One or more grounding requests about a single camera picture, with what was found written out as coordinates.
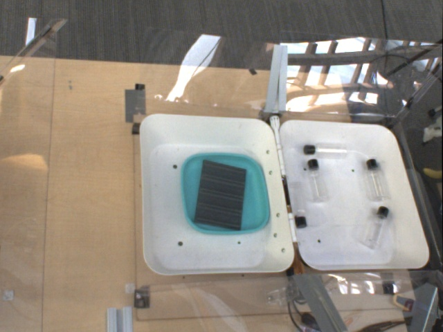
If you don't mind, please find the thin black and white rod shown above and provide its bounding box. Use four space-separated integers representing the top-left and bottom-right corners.
269 115 299 244

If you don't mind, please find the black ribbed rectangular pad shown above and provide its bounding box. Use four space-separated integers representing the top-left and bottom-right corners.
193 159 248 232

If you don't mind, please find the teal plate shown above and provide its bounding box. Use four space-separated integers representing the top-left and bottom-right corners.
180 152 271 235

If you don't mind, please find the clear bottle with black cap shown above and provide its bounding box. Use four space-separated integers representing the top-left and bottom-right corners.
307 158 329 202
365 158 390 201
289 181 309 230
302 143 348 159
359 205 390 250

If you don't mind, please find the white plastic tray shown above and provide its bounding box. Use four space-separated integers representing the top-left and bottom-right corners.
278 119 431 271
138 113 296 276

